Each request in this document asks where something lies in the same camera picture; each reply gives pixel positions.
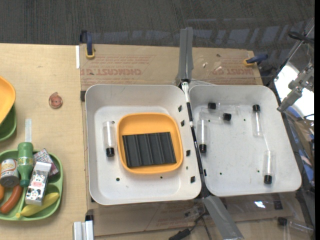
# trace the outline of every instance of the toy banana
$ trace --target toy banana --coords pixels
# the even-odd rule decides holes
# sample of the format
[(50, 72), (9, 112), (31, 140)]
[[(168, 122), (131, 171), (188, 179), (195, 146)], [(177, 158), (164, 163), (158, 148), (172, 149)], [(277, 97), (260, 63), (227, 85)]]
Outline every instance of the toy banana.
[(43, 198), (43, 203), (41, 206), (35, 205), (35, 204), (26, 205), (22, 209), (22, 211), (18, 212), (15, 216), (17, 218), (20, 218), (20, 216), (28, 217), (28, 216), (34, 215), (34, 214), (44, 210), (45, 208), (51, 206), (53, 203), (55, 203), (58, 200), (59, 196), (60, 195), (58, 192), (46, 194)]

